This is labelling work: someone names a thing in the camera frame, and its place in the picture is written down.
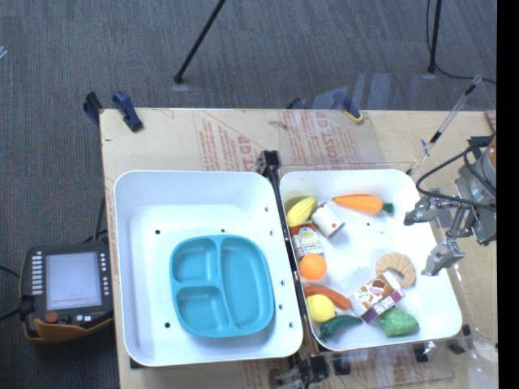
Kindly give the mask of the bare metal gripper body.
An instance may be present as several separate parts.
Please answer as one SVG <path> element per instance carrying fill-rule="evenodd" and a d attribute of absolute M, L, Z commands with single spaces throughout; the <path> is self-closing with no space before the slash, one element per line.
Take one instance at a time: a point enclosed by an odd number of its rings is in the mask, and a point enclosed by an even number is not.
<path fill-rule="evenodd" d="M 462 203 L 447 231 L 452 238 L 474 236 L 479 245 L 496 240 L 496 171 L 489 165 L 463 165 L 455 181 Z"/>

